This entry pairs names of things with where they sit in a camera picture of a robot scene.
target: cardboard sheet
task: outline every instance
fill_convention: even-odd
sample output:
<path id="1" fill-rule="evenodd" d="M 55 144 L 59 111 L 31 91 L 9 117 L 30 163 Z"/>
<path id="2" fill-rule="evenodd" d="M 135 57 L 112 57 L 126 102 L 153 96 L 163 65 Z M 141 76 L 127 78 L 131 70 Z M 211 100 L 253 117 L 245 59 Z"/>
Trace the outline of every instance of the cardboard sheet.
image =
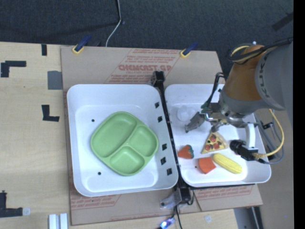
<path id="1" fill-rule="evenodd" d="M 216 52 L 193 51 L 183 59 L 179 50 L 85 47 L 76 55 L 72 48 L 61 47 L 71 223 L 78 225 L 171 215 L 171 210 L 160 209 L 160 199 L 170 196 L 171 189 L 93 198 L 76 191 L 72 178 L 67 91 L 76 84 L 145 84 L 149 83 L 154 71 L 164 72 L 165 87 L 174 83 L 213 83 L 215 74 L 221 71 Z M 194 192 L 195 202 L 181 207 L 181 213 L 262 204 L 257 185 L 207 188 Z"/>

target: white cable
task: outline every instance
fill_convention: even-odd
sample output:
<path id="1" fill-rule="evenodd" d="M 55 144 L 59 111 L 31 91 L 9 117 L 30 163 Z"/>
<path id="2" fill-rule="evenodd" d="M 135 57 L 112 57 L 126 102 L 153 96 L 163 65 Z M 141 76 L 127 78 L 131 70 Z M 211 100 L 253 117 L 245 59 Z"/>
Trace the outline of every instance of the white cable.
<path id="1" fill-rule="evenodd" d="M 121 8 L 120 8 L 120 1 L 119 0 L 117 0 L 118 1 L 118 10 L 119 10 L 119 18 L 120 18 L 120 20 L 119 20 L 119 23 L 116 25 L 116 27 L 114 28 L 114 30 L 113 30 L 113 32 L 110 34 L 110 36 L 108 37 L 108 39 L 107 39 L 107 41 L 106 41 L 106 46 L 105 47 L 107 47 L 108 46 L 108 41 L 109 41 L 109 39 L 112 37 L 112 35 L 115 33 L 115 31 L 118 29 L 118 27 L 120 26 L 120 24 L 121 24 L 121 21 L 122 21 L 122 18 L 121 18 Z"/>

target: toy pizza slice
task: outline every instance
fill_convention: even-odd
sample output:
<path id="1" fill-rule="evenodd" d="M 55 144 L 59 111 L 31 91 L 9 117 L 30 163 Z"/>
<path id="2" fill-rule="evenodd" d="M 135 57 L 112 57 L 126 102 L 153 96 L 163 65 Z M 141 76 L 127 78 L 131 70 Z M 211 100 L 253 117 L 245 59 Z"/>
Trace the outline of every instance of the toy pizza slice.
<path id="1" fill-rule="evenodd" d="M 228 143 L 218 132 L 210 133 L 204 147 L 201 151 L 202 154 L 206 154 L 213 151 L 218 151 L 228 147 Z"/>

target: white tray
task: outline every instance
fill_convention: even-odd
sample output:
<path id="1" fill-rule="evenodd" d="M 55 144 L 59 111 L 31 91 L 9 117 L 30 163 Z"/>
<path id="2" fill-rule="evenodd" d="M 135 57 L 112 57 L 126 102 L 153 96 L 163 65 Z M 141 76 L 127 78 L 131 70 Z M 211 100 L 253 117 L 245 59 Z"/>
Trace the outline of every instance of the white tray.
<path id="1" fill-rule="evenodd" d="M 102 196 L 173 187 L 178 171 L 158 91 L 141 84 L 81 84 L 67 94 L 74 185 L 84 196 Z M 159 139 L 155 156 L 142 171 L 122 176 L 91 151 L 94 130 L 109 115 L 126 111 L 148 125 Z"/>
<path id="2" fill-rule="evenodd" d="M 165 98 L 170 115 L 176 150 L 180 150 L 186 144 L 191 145 L 194 150 L 194 159 L 189 160 L 180 157 L 178 158 L 183 180 L 193 187 L 227 186 L 266 182 L 271 176 L 269 165 L 261 164 L 256 161 L 246 161 L 239 155 L 236 155 L 230 148 L 217 152 L 221 152 L 240 164 L 243 167 L 242 173 L 233 174 L 218 165 L 216 165 L 217 168 L 207 174 L 203 174 L 197 168 L 199 158 L 211 156 L 211 154 L 215 153 L 211 152 L 208 154 L 201 154 L 201 150 L 210 133 L 211 124 L 206 121 L 199 128 L 186 133 L 184 126 L 189 123 L 189 120 L 184 121 L 184 117 L 189 115 L 189 118 L 191 118 L 193 114 L 201 111 L 200 107 L 209 98 L 212 88 L 212 84 L 174 84 L 168 86 L 165 90 Z M 218 98 L 219 93 L 216 91 L 212 102 L 217 102 Z M 187 111 L 179 111 L 180 108 L 184 108 Z M 245 121 L 253 123 L 254 117 L 251 115 L 247 117 Z M 255 128 L 254 131 L 255 147 L 259 149 L 259 153 L 265 153 L 258 128 Z M 232 125 L 220 127 L 219 133 L 228 141 L 228 143 L 234 139 L 247 140 L 245 129 L 235 128 Z"/>

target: metal bracket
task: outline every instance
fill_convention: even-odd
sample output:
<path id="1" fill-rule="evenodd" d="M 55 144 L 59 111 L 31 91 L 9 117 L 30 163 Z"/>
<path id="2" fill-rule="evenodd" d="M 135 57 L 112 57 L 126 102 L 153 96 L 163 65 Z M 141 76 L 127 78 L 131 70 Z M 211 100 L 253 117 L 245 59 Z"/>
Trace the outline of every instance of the metal bracket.
<path id="1" fill-rule="evenodd" d="M 177 188 L 169 197 L 160 199 L 160 208 L 174 208 L 182 201 L 180 189 Z"/>
<path id="2" fill-rule="evenodd" d="M 270 128 L 270 127 L 272 127 L 273 126 L 273 122 L 269 122 L 269 123 L 267 123 L 267 124 L 263 124 L 263 122 L 261 121 L 261 123 L 262 123 L 262 127 L 263 127 L 263 129 L 265 130 L 265 129 L 268 129 L 268 128 Z"/>
<path id="3" fill-rule="evenodd" d="M 197 112 L 190 120 L 190 123 L 185 125 L 185 132 L 188 133 L 203 124 L 205 121 L 204 114 Z"/>
<path id="4" fill-rule="evenodd" d="M 68 216 L 66 213 L 60 215 L 51 214 L 48 217 L 48 229 L 68 229 Z"/>

